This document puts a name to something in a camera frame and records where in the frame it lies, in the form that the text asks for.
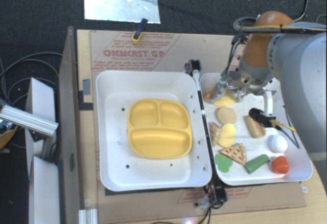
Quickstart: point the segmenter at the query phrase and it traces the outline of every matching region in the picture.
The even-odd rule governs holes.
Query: toy food piece
[[[219,100],[214,102],[214,105],[217,107],[231,106],[235,103],[235,99],[233,95],[227,91],[224,96],[222,96]]]
[[[217,144],[220,135],[220,127],[215,122],[209,122],[209,132],[213,147]]]
[[[229,148],[235,140],[236,129],[233,124],[227,123],[222,125],[218,144],[224,148]]]
[[[213,91],[210,91],[209,93],[207,93],[206,95],[203,96],[203,100],[208,100],[209,98],[211,98],[211,96],[213,95]]]
[[[266,135],[266,128],[261,126],[257,121],[253,120],[250,116],[246,117],[246,124],[251,132],[252,137],[262,138]]]
[[[233,147],[226,148],[220,151],[220,154],[231,158],[232,160],[245,165],[246,163],[246,151],[242,143],[236,144]]]
[[[271,163],[272,170],[275,173],[286,174],[289,170],[287,159],[284,156],[278,156]]]
[[[245,163],[244,168],[246,169],[248,174],[252,174],[268,161],[269,161],[268,156],[263,154]]]
[[[230,107],[219,108],[217,111],[217,118],[221,124],[234,124],[236,122],[236,114]]]
[[[215,162],[218,165],[219,171],[224,173],[228,172],[229,168],[233,164],[233,161],[230,158],[227,158],[222,154],[217,154],[215,156]]]
[[[282,135],[271,136],[268,142],[271,150],[275,153],[283,153],[287,150],[288,144],[286,139]]]

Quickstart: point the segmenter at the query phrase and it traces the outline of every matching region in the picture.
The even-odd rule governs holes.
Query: toy egg
[[[288,144],[282,135],[273,135],[270,140],[270,148],[275,153],[283,153],[287,150]]]

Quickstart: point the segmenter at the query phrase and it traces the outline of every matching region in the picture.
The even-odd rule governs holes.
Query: yellow divided plate
[[[135,101],[128,111],[128,142],[132,150],[150,159],[177,159],[192,148],[187,110],[162,99]]]

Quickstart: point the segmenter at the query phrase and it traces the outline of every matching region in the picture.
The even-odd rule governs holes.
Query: black cable
[[[16,148],[26,149],[26,147],[24,147],[24,146],[20,146],[20,145],[14,143],[13,141],[10,141],[9,143],[10,143],[11,145],[13,145],[14,147],[16,147]]]
[[[59,140],[57,140],[56,142],[54,142],[52,145],[51,145],[51,147],[50,147],[50,152],[49,152],[49,154],[51,155],[51,152],[52,152],[52,148],[54,147],[54,145],[56,145],[57,146],[57,143],[59,142]]]
[[[284,106],[284,110],[285,110],[285,115],[286,115],[287,123],[288,123],[288,125],[289,125],[290,127],[292,127],[293,125],[292,125],[292,123],[291,123],[290,117],[288,116],[288,113],[287,113],[287,111],[286,111],[285,106]],[[297,139],[296,139],[295,133],[294,133],[292,130],[291,130],[291,133],[292,133],[293,138],[294,138],[294,140],[295,140],[295,143],[293,142],[293,144],[294,144],[298,149],[300,149],[300,145],[299,145],[299,143],[298,143],[298,141],[297,141]]]
[[[43,60],[40,60],[40,59],[34,59],[34,58],[29,58],[29,59],[25,59],[25,60],[22,60],[21,62],[38,62],[38,63],[41,63],[41,64],[44,64],[46,66],[48,66],[49,68],[51,68],[53,70],[53,72],[59,76],[59,73],[57,72],[57,70],[52,66],[50,65],[49,63],[43,61]]]
[[[253,21],[254,18],[242,17],[237,19],[233,28],[243,34],[251,33],[289,33],[289,34],[319,34],[321,32],[326,32],[326,28],[309,28],[309,27],[294,27],[294,26],[276,26],[276,25],[267,25],[267,26],[243,26],[244,23]]]
[[[319,15],[319,16],[316,18],[316,23],[318,23],[318,21],[319,21],[319,19],[320,19],[321,17],[327,17],[327,15],[326,15],[326,14],[321,14],[321,15]]]
[[[237,19],[236,21],[234,21],[233,28],[235,30],[238,30],[239,28],[237,27],[237,24],[243,26],[245,23],[252,24],[252,26],[253,26],[255,21],[256,21],[256,17],[241,17],[241,18]]]
[[[5,84],[5,74],[6,72],[8,72],[11,68],[13,68],[15,65],[19,64],[19,63],[22,63],[22,62],[28,62],[28,61],[31,61],[31,62],[38,62],[38,63],[41,63],[41,64],[44,64],[44,65],[47,65],[51,70],[53,70],[55,72],[55,74],[57,76],[59,76],[58,72],[56,71],[56,69],[50,65],[49,63],[43,61],[43,60],[39,60],[39,59],[30,59],[30,57],[33,57],[33,56],[40,56],[40,55],[55,55],[55,56],[62,56],[62,54],[59,54],[59,53],[54,53],[54,52],[40,52],[40,53],[35,53],[35,54],[30,54],[28,56],[25,56],[19,60],[17,60],[16,62],[14,62],[13,64],[9,65],[9,67],[7,67],[6,69],[3,68],[3,63],[1,61],[1,66],[2,66],[2,71],[0,73],[0,77],[1,77],[1,86],[2,86],[2,92],[3,92],[3,95],[4,95],[4,98],[5,98],[5,101],[8,101],[9,102],[9,98],[8,98],[8,95],[7,95],[7,90],[6,90],[6,84]]]
[[[44,79],[44,78],[35,78],[35,79],[40,80],[40,81],[47,82],[47,83],[49,83],[49,84],[52,84],[53,86],[56,85],[56,83],[54,83],[54,82],[52,82],[52,81],[50,81],[50,80],[48,80],[48,79]],[[13,88],[14,88],[15,86],[17,86],[18,84],[20,84],[20,83],[26,81],[26,80],[31,80],[31,78],[29,77],[29,78],[20,79],[20,80],[16,81],[14,84],[11,85],[11,87],[9,88],[9,90],[8,90],[8,92],[7,92],[7,97],[8,97],[8,103],[9,103],[9,104],[12,104],[12,102],[10,101],[10,93],[11,93],[11,91],[13,90]]]
[[[206,214],[203,216],[203,218],[199,221],[198,224],[202,224],[207,217],[208,217],[207,224],[209,224],[210,219],[211,219],[211,207],[207,210]],[[176,223],[166,222],[166,221],[157,221],[157,222],[153,222],[151,224],[176,224]]]
[[[203,219],[200,220],[200,222],[198,224],[202,224],[207,217],[208,217],[207,224],[209,224],[210,223],[210,218],[211,218],[211,207],[207,210],[205,216],[203,217]]]
[[[17,65],[18,63],[20,63],[21,61],[25,60],[25,59],[28,59],[28,58],[31,58],[31,57],[35,57],[35,56],[42,56],[42,55],[54,55],[54,56],[59,56],[59,57],[62,57],[62,54],[60,53],[55,53],[55,52],[39,52],[39,53],[34,53],[34,54],[30,54],[30,55],[27,55],[17,61],[15,61],[14,63],[12,63],[11,65],[9,65],[9,67],[7,67],[4,71],[2,71],[0,73],[0,77],[6,73],[9,69],[11,69],[13,66]]]
[[[211,206],[211,208],[214,209],[214,210],[219,210],[223,205],[224,205],[224,203],[220,203],[219,206],[215,206],[215,204],[213,204]]]
[[[229,66],[234,58],[235,52],[237,51],[237,47],[239,45],[245,45],[244,42],[244,38],[240,38],[236,43],[232,44],[231,49],[230,49],[230,53],[229,53],[229,58],[228,58],[228,63],[227,63],[227,67],[226,67],[226,73],[228,72]]]
[[[298,149],[300,149],[300,146],[299,146],[299,144],[298,144],[298,142],[297,142],[297,140],[296,140],[296,138],[294,138],[295,139],[295,141],[291,138],[291,136],[290,135],[288,135],[288,133],[285,131],[285,130],[283,130],[283,128],[282,127],[280,127],[280,126],[275,126],[275,128],[277,129],[277,130],[279,130],[279,131],[281,131],[282,133],[284,133],[285,135],[286,135],[286,137],[294,144],[294,146],[295,147],[297,147]]]
[[[26,98],[27,94],[24,94],[22,96],[20,96],[18,99],[16,99],[15,101],[13,101],[13,104],[15,105],[18,101],[22,100],[23,98]]]

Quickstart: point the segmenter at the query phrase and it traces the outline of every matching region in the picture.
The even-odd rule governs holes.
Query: white plastic tray
[[[203,95],[205,96],[209,91],[211,91],[219,80],[220,73],[204,74],[200,81]],[[274,89],[277,91],[277,93],[273,96],[274,114],[277,116],[279,121],[287,124],[285,110],[283,108],[283,100],[280,94],[281,90],[279,82],[275,80],[269,85],[269,87],[267,87],[267,89]],[[284,153],[274,153],[270,150],[267,142],[271,135],[275,135],[277,133],[283,135],[283,133],[274,128],[267,128],[267,134],[264,137],[259,139],[251,137],[250,131],[248,130],[245,122],[245,117],[248,115],[249,110],[253,107],[264,110],[263,97],[254,96],[252,94],[247,95],[242,102],[235,103],[230,107],[237,115],[237,122],[235,123],[236,138],[234,143],[243,143],[247,152],[247,160],[249,161],[261,154],[266,154],[271,160],[277,156],[284,155],[289,163],[290,169],[287,174],[277,174],[270,168],[270,163],[266,163],[254,173],[248,174],[242,165],[233,162],[233,165],[230,167],[229,171],[227,173],[223,173],[219,171],[218,167],[216,166],[217,174],[224,183],[232,186],[238,186],[305,181],[311,177],[312,164],[299,138],[297,138],[297,141],[300,145],[300,149],[297,149],[295,145],[285,137],[288,142],[288,149]],[[204,108],[207,114],[208,123],[216,122],[218,125],[221,125],[216,116],[217,107],[210,102],[205,102]],[[218,154],[219,150],[223,149],[223,147],[216,145],[215,147],[212,147],[212,149],[214,155],[216,155]]]
[[[185,73],[104,71],[96,79],[100,178],[113,191],[201,187],[212,176],[195,81]],[[193,134],[190,153],[173,160],[147,159],[128,144],[130,105],[167,99],[187,109]]]

